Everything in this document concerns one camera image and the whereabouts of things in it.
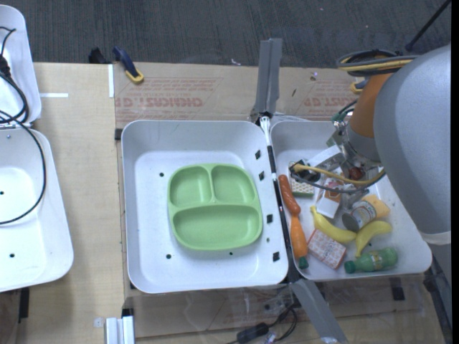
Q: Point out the black cylinder on white bracket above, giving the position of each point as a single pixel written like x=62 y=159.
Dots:
x=305 y=173

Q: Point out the orange carrot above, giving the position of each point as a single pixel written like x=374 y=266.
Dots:
x=298 y=237

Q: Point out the small metal can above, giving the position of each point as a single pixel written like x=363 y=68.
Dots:
x=360 y=215

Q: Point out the brown cardboard board red print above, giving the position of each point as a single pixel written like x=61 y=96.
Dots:
x=186 y=95

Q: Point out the thin black and white rod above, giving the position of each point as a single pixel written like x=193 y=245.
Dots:
x=275 y=177

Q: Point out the orange red sausage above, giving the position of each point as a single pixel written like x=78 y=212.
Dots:
x=288 y=194

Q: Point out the orange and white packet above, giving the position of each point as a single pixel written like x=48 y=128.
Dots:
x=326 y=248

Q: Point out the white carton orange print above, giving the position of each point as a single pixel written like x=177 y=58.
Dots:
x=329 y=204

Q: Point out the green and white packet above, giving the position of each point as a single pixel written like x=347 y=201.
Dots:
x=303 y=189

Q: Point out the yellow banana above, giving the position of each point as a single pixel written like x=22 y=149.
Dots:
x=369 y=232
x=331 y=229

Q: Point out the green divided plate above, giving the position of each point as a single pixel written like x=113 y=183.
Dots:
x=215 y=224

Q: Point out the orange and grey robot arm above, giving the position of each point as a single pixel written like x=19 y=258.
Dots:
x=412 y=138

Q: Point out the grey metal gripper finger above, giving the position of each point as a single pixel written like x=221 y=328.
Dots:
x=329 y=163
x=353 y=198

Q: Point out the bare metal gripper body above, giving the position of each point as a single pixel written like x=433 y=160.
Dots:
x=353 y=158

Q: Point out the white plastic tray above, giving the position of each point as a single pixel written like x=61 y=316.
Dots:
x=150 y=228
x=405 y=249

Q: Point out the yellow cheese wedge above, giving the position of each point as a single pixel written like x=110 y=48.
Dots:
x=380 y=206

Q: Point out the green plastic bottle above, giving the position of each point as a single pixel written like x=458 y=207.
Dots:
x=374 y=261

